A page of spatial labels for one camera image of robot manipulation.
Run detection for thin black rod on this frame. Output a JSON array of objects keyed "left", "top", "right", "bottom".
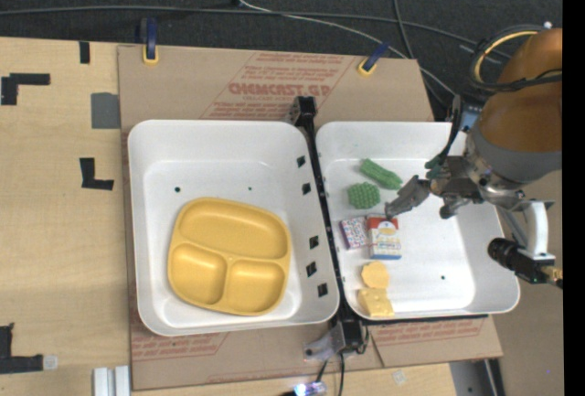
[{"left": 304, "top": 122, "right": 354, "bottom": 323}]

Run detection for red and white small carton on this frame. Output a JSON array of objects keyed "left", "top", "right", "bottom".
[{"left": 366, "top": 213, "right": 403, "bottom": 261}]

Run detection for small colourful patterned packet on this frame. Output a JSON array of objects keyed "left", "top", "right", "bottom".
[{"left": 339, "top": 216, "right": 369, "bottom": 251}]

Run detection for green toy pea pod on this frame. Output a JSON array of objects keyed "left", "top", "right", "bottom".
[{"left": 358, "top": 157, "right": 404, "bottom": 191}]

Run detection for yellow divided plate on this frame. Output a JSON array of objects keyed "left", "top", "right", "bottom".
[{"left": 166, "top": 197, "right": 293, "bottom": 317}]

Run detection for white plastic tray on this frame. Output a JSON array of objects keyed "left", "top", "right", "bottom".
[
  {"left": 314, "top": 120, "right": 521, "bottom": 321},
  {"left": 127, "top": 118, "right": 341, "bottom": 337}
]

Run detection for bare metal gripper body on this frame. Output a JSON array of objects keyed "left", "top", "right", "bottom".
[{"left": 428, "top": 155, "right": 527, "bottom": 209}]

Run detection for black cylinder on white bracket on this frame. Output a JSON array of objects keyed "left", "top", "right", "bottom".
[{"left": 486, "top": 198, "right": 558, "bottom": 285}]

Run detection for black block with thin wires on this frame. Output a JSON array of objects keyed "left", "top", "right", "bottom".
[
  {"left": 286, "top": 95, "right": 318, "bottom": 128},
  {"left": 337, "top": 318, "right": 369, "bottom": 354}
]

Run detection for brown cardboard board red print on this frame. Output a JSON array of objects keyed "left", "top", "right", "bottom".
[{"left": 116, "top": 44, "right": 505, "bottom": 391}]

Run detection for green toy grapes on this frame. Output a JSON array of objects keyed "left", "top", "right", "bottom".
[{"left": 346, "top": 181, "right": 382, "bottom": 210}]

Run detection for yellow toy biscuit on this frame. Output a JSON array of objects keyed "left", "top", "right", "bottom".
[{"left": 360, "top": 260, "right": 391, "bottom": 290}]

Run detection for yellow toy cheese wedge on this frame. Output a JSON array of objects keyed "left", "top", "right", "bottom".
[{"left": 356, "top": 287, "right": 396, "bottom": 319}]

